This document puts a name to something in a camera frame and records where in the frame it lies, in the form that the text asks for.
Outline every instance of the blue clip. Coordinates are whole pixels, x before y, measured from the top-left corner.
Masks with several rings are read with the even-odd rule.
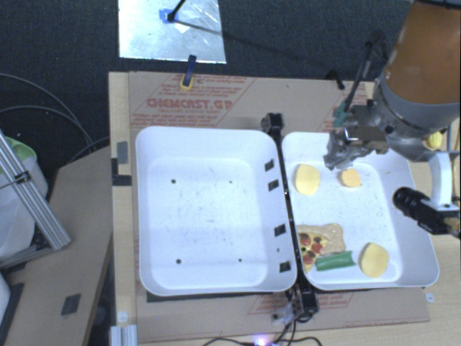
[[[189,55],[189,60],[187,61],[186,74],[183,75],[181,84],[179,85],[185,91],[189,91],[192,88],[192,84],[194,83],[192,72],[194,71],[196,61],[197,61],[197,56]]]
[[[158,15],[160,16],[160,19],[163,23],[174,23],[174,21],[170,22],[167,17],[167,15],[171,12],[172,12],[171,9],[160,9],[158,11]],[[176,13],[176,15],[174,16],[174,20],[178,20],[178,19],[179,19],[179,13]]]

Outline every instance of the metal plate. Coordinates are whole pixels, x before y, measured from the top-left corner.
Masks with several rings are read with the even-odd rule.
[[[180,0],[119,0],[120,57],[225,63],[218,0],[187,0],[166,21],[162,11]]]

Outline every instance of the cardboard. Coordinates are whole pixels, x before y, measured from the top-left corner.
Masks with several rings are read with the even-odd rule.
[[[281,112],[284,135],[293,131],[328,132],[332,112],[348,95],[334,81],[194,76],[188,92],[181,74],[130,73],[129,108],[133,176],[136,312],[139,342],[188,340],[254,333],[278,333],[272,314],[287,303],[284,293],[196,299],[153,299],[139,281],[134,140],[149,125],[259,129],[268,112]],[[371,97],[361,84],[355,103]],[[393,288],[319,294],[320,311],[299,330],[338,329],[429,320],[420,288]]]

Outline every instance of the white tray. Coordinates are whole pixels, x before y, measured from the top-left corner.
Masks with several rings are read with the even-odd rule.
[[[293,285],[295,255],[268,135],[149,127],[135,147],[140,279],[147,290],[175,296]]]
[[[358,262],[362,248],[375,242],[387,249],[389,265],[380,278],[369,278],[359,266],[319,272],[313,268],[308,280],[321,290],[416,287],[434,283],[439,266],[429,234],[406,218],[392,202],[402,186],[414,188],[408,162],[397,153],[370,154],[354,161],[362,186],[341,185],[339,171],[330,171],[323,163],[328,134],[291,133],[282,143],[285,168],[296,224],[321,226],[338,223],[344,230],[346,249]],[[317,168],[321,184],[312,196],[301,195],[293,185],[293,176],[301,163]]]

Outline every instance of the black carpet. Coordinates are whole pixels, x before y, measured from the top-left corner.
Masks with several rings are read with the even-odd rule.
[[[404,0],[218,0],[226,65],[197,73],[353,79],[373,30],[393,44]],[[184,63],[118,57],[117,0],[0,0],[0,72],[45,87],[71,108],[93,140],[108,136],[110,71],[183,71]],[[369,79],[379,71],[371,70]],[[33,147],[48,179],[85,147],[67,120],[16,105],[62,108],[24,83],[0,77],[0,128]]]

